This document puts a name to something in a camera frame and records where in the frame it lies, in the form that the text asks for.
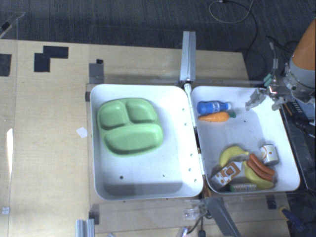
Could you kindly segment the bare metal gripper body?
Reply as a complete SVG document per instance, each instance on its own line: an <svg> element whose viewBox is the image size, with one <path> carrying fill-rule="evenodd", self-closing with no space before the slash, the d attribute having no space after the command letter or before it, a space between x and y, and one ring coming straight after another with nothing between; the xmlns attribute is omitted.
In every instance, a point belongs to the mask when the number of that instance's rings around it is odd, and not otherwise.
<svg viewBox="0 0 316 237"><path fill-rule="evenodd" d="M278 82L264 83L266 88L265 93L274 103L287 103L294 101L294 96L291 91L283 84Z"/></svg>

